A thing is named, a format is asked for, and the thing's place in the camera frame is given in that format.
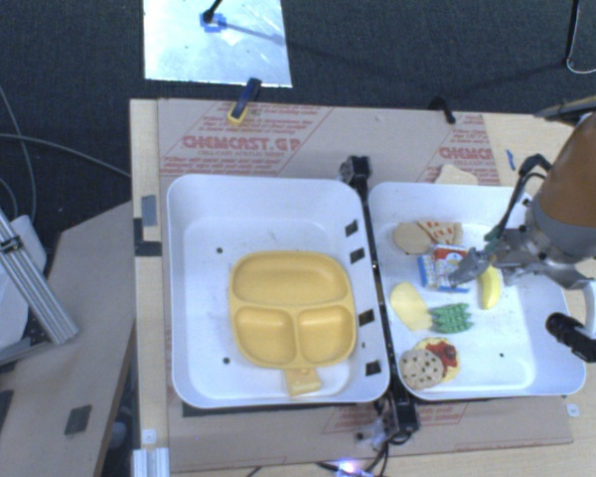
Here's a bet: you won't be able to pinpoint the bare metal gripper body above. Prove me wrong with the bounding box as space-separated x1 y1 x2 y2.
490 225 596 291

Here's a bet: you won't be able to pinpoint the chocolate chip cookie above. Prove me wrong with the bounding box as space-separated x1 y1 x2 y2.
398 348 445 393

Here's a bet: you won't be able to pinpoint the tan bread slice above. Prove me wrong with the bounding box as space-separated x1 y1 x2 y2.
433 163 479 187

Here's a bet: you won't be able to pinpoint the red white blue carton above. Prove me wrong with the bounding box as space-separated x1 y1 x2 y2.
416 243 471 294

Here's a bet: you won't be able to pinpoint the tan round biscuit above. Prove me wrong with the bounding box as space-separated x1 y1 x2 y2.
392 222 431 256

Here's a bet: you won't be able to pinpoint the yellow spaghetti with red sauce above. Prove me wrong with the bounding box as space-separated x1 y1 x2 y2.
416 336 462 384

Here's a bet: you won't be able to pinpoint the yellow oval crisp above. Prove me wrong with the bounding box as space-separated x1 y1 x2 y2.
389 281 434 333

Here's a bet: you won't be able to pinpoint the yellow banana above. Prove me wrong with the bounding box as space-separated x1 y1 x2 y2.
478 264 504 311

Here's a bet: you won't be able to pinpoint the thin black rod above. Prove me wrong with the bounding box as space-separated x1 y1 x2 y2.
356 176 409 416

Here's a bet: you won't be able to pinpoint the black cylinder on white bracket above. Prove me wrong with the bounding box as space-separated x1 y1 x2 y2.
545 278 596 365

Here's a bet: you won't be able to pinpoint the white plastic tray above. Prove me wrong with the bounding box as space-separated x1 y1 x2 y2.
166 173 391 410
367 181 588 402

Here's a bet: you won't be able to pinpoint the pizza slice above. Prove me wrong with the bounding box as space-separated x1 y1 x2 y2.
417 219 465 247

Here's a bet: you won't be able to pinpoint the green pea pods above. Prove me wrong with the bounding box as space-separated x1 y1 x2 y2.
427 302 476 335

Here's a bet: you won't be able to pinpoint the yellow divided plate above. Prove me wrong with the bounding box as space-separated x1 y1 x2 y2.
226 250 359 370

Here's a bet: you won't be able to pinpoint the brown cardboard board red print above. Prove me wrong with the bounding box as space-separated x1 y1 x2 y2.
156 97 575 472

